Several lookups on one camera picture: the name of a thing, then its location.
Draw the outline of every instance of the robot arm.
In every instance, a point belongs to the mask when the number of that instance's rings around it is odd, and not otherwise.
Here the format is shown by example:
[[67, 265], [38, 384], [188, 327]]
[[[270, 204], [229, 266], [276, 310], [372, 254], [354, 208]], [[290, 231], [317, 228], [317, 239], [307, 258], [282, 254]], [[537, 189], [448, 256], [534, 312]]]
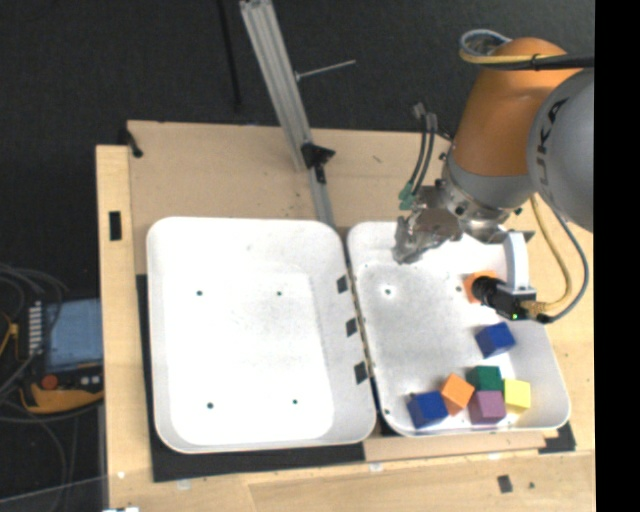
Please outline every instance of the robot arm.
[[[556, 215], [593, 231], [592, 59], [567, 56], [544, 40], [508, 40], [488, 31], [467, 33], [461, 41], [475, 46], [466, 60], [493, 66], [478, 74], [442, 178], [414, 195], [407, 196], [406, 187], [401, 194], [401, 208], [410, 213], [398, 218], [394, 259], [415, 262], [463, 234], [510, 244], [502, 224], [536, 192]], [[525, 256], [512, 255], [510, 264]], [[502, 312], [523, 318], [507, 285], [483, 280], [476, 290], [485, 301], [512, 300]]]

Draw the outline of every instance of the purple block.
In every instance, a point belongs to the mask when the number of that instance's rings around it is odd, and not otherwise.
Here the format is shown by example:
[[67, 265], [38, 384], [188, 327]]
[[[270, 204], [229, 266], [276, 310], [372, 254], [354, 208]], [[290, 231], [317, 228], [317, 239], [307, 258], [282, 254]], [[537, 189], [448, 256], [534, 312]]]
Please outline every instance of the purple block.
[[409, 400], [407, 408], [416, 428], [439, 423], [449, 415], [440, 391], [414, 395]]
[[497, 423], [507, 415], [502, 391], [476, 391], [468, 409], [469, 419], [474, 425]]
[[485, 358], [506, 352], [516, 344], [506, 322], [485, 327], [476, 334], [476, 341]]

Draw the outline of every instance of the white tray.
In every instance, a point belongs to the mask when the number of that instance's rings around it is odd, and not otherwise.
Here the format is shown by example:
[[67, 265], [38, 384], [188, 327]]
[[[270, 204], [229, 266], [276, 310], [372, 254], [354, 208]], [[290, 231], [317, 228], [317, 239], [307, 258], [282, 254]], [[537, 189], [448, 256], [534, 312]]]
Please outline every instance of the white tray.
[[[484, 359], [474, 334], [505, 321], [491, 308], [469, 302], [466, 276], [494, 270], [506, 280], [503, 246], [464, 236], [427, 251], [410, 265], [392, 257], [394, 222], [358, 224], [348, 235], [354, 286], [364, 337], [389, 426], [405, 436], [504, 429], [554, 429], [569, 418], [570, 402], [546, 329], [538, 322], [509, 321], [516, 345]], [[416, 429], [407, 410], [411, 393], [433, 391], [454, 372], [477, 365], [500, 367], [503, 377], [531, 384], [531, 407], [499, 423], [472, 425], [465, 409], [439, 424]]]
[[170, 217], [147, 236], [155, 424], [176, 451], [359, 442], [376, 411], [339, 236]]

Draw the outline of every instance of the blue block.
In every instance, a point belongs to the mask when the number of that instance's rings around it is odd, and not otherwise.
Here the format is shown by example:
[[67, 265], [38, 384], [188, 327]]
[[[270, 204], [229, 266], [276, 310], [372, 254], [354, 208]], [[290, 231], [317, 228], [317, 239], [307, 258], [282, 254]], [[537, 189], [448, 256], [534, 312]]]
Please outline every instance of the blue block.
[[485, 327], [476, 334], [476, 341], [485, 358], [502, 354], [516, 344], [506, 322]]
[[440, 391], [414, 395], [407, 404], [411, 420], [416, 428], [433, 425], [449, 415]]

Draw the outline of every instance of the wooden table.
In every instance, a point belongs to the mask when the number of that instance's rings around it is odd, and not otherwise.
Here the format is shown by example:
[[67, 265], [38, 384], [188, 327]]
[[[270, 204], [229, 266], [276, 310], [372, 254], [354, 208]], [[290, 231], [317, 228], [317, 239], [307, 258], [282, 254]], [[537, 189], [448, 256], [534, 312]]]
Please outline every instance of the wooden table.
[[[154, 482], [135, 284], [135, 276], [146, 272], [146, 231], [169, 214], [313, 219], [315, 213], [308, 178], [294, 171], [278, 127], [130, 121], [128, 128], [141, 158], [127, 146], [96, 148], [109, 506], [142, 512], [595, 510], [591, 285], [574, 311], [548, 326], [571, 399], [575, 450], [539, 452], [558, 431], [409, 439], [376, 430], [364, 441], [364, 462]], [[313, 136], [336, 151], [326, 172], [338, 231], [395, 220], [419, 135], [316, 129]], [[439, 139], [434, 155], [447, 148]], [[436, 162], [431, 180], [440, 172]], [[545, 205], [542, 211], [580, 283], [575, 250]], [[118, 219], [120, 233], [114, 230]], [[508, 227], [539, 231], [528, 205]], [[592, 234], [578, 227], [573, 232], [591, 263]], [[534, 236], [528, 248], [539, 299], [557, 298], [562, 274], [543, 237]], [[501, 476], [508, 477], [511, 492], [501, 491]]]

